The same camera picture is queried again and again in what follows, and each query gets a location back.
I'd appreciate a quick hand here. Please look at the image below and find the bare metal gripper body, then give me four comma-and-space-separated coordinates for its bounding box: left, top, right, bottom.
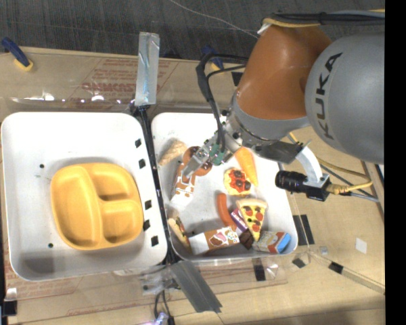
194, 108, 255, 167

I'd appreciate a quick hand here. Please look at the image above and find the tan waffle biscuit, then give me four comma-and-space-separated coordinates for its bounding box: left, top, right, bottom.
158, 139, 188, 167

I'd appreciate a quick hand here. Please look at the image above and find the brown and white carton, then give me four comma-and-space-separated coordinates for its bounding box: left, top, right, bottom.
170, 162, 198, 202

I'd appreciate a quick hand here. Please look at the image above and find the orange carrot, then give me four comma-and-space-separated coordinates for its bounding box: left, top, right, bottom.
234, 146, 259, 188

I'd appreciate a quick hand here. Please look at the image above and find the white plastic tray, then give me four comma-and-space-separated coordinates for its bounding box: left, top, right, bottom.
150, 112, 299, 262
0, 111, 169, 282

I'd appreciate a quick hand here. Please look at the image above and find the round tart with red topping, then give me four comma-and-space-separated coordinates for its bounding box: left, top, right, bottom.
223, 167, 252, 196

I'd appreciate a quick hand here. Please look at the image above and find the red sausage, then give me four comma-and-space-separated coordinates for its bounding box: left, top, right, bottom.
216, 192, 236, 228

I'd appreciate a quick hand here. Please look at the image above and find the tan sandwich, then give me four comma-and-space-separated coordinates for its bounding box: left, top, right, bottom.
167, 208, 192, 251

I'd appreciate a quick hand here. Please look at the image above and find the purple carton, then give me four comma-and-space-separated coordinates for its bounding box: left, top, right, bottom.
229, 208, 250, 234

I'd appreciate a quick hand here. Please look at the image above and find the pizza slice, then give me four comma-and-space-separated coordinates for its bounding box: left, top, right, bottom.
235, 198, 269, 243

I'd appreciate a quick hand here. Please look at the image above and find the white carton with ice-cream print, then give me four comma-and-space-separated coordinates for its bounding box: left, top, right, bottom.
188, 226, 242, 257

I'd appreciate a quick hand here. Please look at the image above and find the brown chocolate piece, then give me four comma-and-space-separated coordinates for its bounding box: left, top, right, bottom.
239, 230, 255, 251

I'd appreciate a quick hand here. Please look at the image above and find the white and blue carton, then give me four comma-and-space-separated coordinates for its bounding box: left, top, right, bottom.
252, 230, 292, 255

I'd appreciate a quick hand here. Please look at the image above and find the yellow divided plate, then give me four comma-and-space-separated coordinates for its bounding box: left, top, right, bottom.
49, 162, 145, 251

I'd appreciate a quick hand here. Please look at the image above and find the brown cardboard board, red print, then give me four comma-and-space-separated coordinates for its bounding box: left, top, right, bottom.
0, 45, 386, 325

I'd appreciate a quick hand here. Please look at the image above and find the black cylinder on white bracket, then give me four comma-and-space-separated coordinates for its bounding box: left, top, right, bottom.
275, 144, 332, 202

